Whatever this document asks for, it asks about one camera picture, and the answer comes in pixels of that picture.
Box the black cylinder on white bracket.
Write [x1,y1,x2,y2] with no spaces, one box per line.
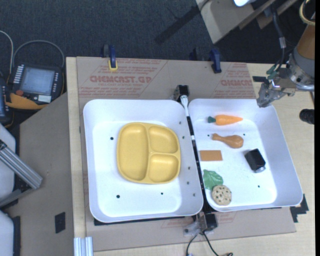
[299,108,315,125]

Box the orange carrot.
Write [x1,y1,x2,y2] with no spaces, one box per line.
[207,114,244,126]

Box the yellow divided plate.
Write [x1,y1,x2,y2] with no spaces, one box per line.
[116,121,182,186]

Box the brown cardboard board red print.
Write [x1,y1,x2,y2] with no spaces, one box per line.
[76,56,297,252]

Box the small black box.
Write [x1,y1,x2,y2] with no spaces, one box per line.
[243,148,267,174]

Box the white plastic tray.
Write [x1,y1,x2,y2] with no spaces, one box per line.
[82,98,205,224]
[187,97,304,213]

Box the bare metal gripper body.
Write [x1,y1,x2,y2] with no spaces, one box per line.
[266,59,315,98]

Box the green lettuce leaf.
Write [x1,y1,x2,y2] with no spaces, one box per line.
[202,169,224,192]

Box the brown chocolate chip biscuit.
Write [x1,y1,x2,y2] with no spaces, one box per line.
[211,184,233,207]

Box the brown chicken drumstick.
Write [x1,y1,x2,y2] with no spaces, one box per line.
[212,133,245,150]

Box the thin black and white rod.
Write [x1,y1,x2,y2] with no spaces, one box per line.
[180,94,208,214]

